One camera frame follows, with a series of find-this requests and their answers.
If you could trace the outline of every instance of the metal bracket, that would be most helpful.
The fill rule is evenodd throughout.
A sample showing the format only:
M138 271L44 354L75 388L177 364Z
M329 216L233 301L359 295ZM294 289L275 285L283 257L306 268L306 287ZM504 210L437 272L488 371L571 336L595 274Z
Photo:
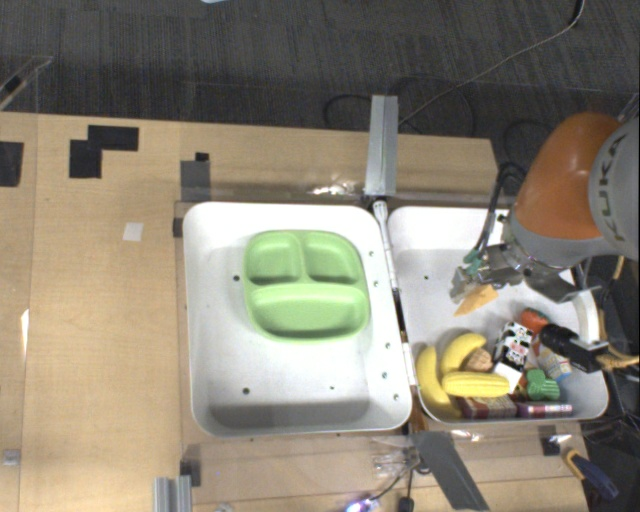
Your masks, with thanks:
M366 196L389 197L396 193L397 158L398 98L373 96L364 184Z
M153 512L191 512L191 477L175 480L156 478L153 483Z

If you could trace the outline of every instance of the banana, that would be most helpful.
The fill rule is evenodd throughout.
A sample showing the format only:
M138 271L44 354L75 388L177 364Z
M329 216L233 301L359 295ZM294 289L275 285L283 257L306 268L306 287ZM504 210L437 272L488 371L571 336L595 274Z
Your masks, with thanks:
M420 387L420 395L429 412L443 419L459 418L460 409L451 401L438 379L438 356L436 347L425 348L416 361L416 376Z
M475 349L482 347L487 339L482 334L469 332L458 336L444 351L440 361L440 373L444 376L460 369L465 358Z

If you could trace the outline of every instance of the green plate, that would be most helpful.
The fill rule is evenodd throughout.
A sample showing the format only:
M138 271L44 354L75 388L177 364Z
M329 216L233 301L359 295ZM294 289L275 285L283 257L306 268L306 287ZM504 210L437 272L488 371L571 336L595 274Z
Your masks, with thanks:
M245 303L255 329L274 340L328 341L357 334L370 307L358 251L325 231L267 231L248 243Z

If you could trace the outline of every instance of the yellow corn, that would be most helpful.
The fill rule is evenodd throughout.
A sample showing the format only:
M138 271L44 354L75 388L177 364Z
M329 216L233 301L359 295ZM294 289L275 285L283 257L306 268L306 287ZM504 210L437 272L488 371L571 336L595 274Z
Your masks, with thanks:
M509 392L509 381L495 373L450 372L442 377L442 388L453 396L495 398Z

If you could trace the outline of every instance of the white sticker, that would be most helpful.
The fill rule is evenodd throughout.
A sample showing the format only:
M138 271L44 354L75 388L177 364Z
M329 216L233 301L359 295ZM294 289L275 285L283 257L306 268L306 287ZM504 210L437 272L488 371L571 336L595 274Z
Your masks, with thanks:
M144 224L142 222L127 222L127 225L124 227L124 235L122 235L122 239L125 242L142 241L142 228L144 228Z

